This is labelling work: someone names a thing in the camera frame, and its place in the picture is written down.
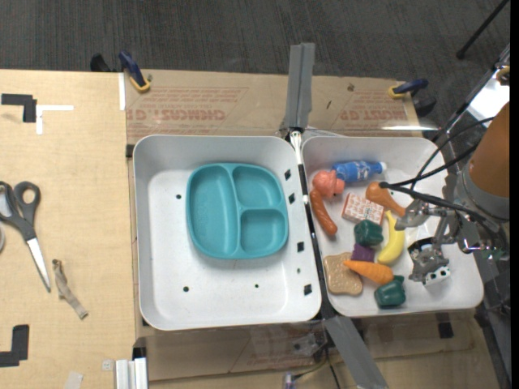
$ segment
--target blue bottle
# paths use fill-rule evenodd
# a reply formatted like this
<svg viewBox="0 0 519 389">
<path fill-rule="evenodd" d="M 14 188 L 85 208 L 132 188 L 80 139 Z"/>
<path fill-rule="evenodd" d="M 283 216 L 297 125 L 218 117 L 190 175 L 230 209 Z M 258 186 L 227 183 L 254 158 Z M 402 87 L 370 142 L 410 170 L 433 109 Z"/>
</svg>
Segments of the blue bottle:
<svg viewBox="0 0 519 389">
<path fill-rule="evenodd" d="M 337 178 L 348 183 L 362 182 L 375 174 L 382 173 L 386 168 L 386 164 L 381 161 L 370 163 L 364 160 L 336 163 L 332 166 L 332 170 L 337 173 Z"/>
</svg>

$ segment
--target white object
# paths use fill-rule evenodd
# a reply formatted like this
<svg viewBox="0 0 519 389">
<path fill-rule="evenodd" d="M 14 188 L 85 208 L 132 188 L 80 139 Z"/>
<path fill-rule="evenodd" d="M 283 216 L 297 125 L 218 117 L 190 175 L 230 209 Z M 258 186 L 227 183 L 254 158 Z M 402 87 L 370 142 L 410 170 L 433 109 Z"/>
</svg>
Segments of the white object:
<svg viewBox="0 0 519 389">
<path fill-rule="evenodd" d="M 113 361 L 112 359 L 105 359 L 101 363 L 101 370 L 104 370 L 105 372 L 111 372 L 112 370 L 114 370 L 114 364 L 115 361 Z"/>
<path fill-rule="evenodd" d="M 124 73 L 119 72 L 119 109 L 125 111 L 127 107 L 126 85 L 124 83 Z"/>
<path fill-rule="evenodd" d="M 423 163 L 436 150 L 436 145 L 427 139 L 414 137 L 326 137 L 316 136 L 308 139 L 302 146 L 302 159 L 305 163 L 307 184 L 320 170 L 330 170 L 337 162 L 348 160 L 383 161 L 387 169 L 376 174 L 371 180 L 347 185 L 343 195 L 325 202 L 329 215 L 336 222 L 338 232 L 330 239 L 317 222 L 314 223 L 316 236 L 323 257 L 341 254 L 354 248 L 355 223 L 341 218 L 345 195 L 349 192 L 365 195 L 369 182 L 386 181 L 402 182 L 415 177 Z M 437 155 L 427 167 L 433 170 L 444 163 L 443 157 Z M 442 187 L 445 185 L 447 172 L 443 171 L 432 177 L 417 182 L 416 191 L 443 197 Z M 412 198 L 407 194 L 394 192 L 393 198 L 402 207 L 408 206 Z M 430 217 L 427 222 L 417 228 L 405 230 L 405 246 L 435 234 L 439 218 Z M 387 243 L 388 222 L 384 218 L 384 242 L 377 251 Z M 437 310 L 462 310 L 474 308 L 483 299 L 483 283 L 479 275 L 474 256 L 463 254 L 456 244 L 442 246 L 445 258 L 450 259 L 450 280 L 435 287 L 425 287 L 421 282 L 408 279 L 413 269 L 409 253 L 404 250 L 399 259 L 392 265 L 393 273 L 405 277 L 405 303 L 394 309 L 380 309 L 373 296 L 376 284 L 364 280 L 364 289 L 358 296 L 334 295 L 328 293 L 333 307 L 349 317 L 367 317 L 388 314 L 418 313 Z"/>
<path fill-rule="evenodd" d="M 137 388 L 137 381 L 135 380 L 135 361 L 128 361 L 128 387 L 129 389 Z"/>
<path fill-rule="evenodd" d="M 36 105 L 36 134 L 43 134 L 44 111 L 73 111 L 74 105 Z"/>
<path fill-rule="evenodd" d="M 429 287 L 434 284 L 439 284 L 451 276 L 451 270 L 448 267 L 440 267 L 434 272 L 429 272 L 425 276 L 425 286 Z"/>
<path fill-rule="evenodd" d="M 510 87 L 501 85 L 497 80 L 497 74 L 498 71 L 487 81 L 467 107 L 467 111 L 478 120 L 494 117 L 510 101 Z"/>
<path fill-rule="evenodd" d="M 135 389 L 148 389 L 146 357 L 138 357 L 135 359 Z"/>
<path fill-rule="evenodd" d="M 66 379 L 63 389 L 80 389 L 83 382 L 83 375 L 78 372 L 70 372 Z"/>
<path fill-rule="evenodd" d="M 127 359 L 115 362 L 114 389 L 130 389 L 130 369 Z"/>
<path fill-rule="evenodd" d="M 350 192 L 346 195 L 341 216 L 355 224 L 362 220 L 370 220 L 373 223 L 382 224 L 384 206 Z"/>
<path fill-rule="evenodd" d="M 216 162 L 263 166 L 277 177 L 289 218 L 281 250 L 260 259 L 215 259 L 191 243 L 187 181 L 201 165 Z M 139 304 L 148 324 L 172 331 L 296 323 L 317 315 L 322 297 L 298 163 L 285 140 L 151 135 L 135 145 L 134 171 Z"/>
</svg>

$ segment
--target toy sausage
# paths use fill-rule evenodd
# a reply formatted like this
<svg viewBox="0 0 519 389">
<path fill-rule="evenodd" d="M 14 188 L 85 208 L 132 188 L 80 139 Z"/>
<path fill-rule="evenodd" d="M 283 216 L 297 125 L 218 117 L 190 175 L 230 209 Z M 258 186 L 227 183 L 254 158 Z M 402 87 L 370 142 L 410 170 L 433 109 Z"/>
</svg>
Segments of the toy sausage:
<svg viewBox="0 0 519 389">
<path fill-rule="evenodd" d="M 326 211 L 323 196 L 318 190 L 312 189 L 310 192 L 310 203 L 321 228 L 323 228 L 328 235 L 335 235 L 337 232 L 337 225 L 333 222 L 332 218 Z"/>
</svg>

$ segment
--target toy carrot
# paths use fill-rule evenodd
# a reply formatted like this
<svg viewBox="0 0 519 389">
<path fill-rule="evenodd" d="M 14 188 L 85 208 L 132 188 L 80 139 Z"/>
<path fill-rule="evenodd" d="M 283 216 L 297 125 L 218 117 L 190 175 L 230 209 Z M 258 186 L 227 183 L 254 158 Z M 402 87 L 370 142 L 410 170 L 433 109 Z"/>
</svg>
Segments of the toy carrot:
<svg viewBox="0 0 519 389">
<path fill-rule="evenodd" d="M 360 276 L 365 276 L 377 284 L 387 284 L 394 278 L 392 269 L 381 263 L 370 263 L 368 261 L 354 261 L 347 259 L 343 261 L 350 270 L 357 272 Z"/>
</svg>

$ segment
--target white tape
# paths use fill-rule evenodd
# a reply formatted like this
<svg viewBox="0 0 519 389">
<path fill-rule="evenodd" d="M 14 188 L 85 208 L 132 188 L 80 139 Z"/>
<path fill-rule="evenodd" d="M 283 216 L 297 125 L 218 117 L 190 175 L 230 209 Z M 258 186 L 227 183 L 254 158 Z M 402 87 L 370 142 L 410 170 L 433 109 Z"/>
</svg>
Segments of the white tape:
<svg viewBox="0 0 519 389">
<path fill-rule="evenodd" d="M 128 362 L 128 383 L 130 389 L 137 388 L 137 380 L 135 377 L 135 362 L 132 360 Z"/>
<path fill-rule="evenodd" d="M 80 389 L 83 382 L 83 375 L 77 372 L 70 372 L 63 389 Z"/>
<path fill-rule="evenodd" d="M 135 359 L 135 387 L 136 389 L 148 389 L 146 357 L 137 357 Z"/>
<path fill-rule="evenodd" d="M 0 213 L 2 213 L 4 216 L 12 215 L 9 206 L 7 205 L 6 190 L 3 186 L 0 188 Z M 2 223 L 0 222 L 0 250 L 2 250 L 5 243 L 6 231 L 3 230 Z"/>
<path fill-rule="evenodd" d="M 119 109 L 124 111 L 127 107 L 127 91 L 124 83 L 124 73 L 119 73 Z"/>
<path fill-rule="evenodd" d="M 115 361 L 113 361 L 112 359 L 105 359 L 101 363 L 101 370 L 111 372 L 112 370 L 114 370 L 114 364 L 115 364 Z"/>
<path fill-rule="evenodd" d="M 73 111 L 74 105 L 36 105 L 36 134 L 43 134 L 44 111 Z"/>
<path fill-rule="evenodd" d="M 114 389 L 129 389 L 130 369 L 127 359 L 120 359 L 115 362 L 114 373 Z"/>
</svg>

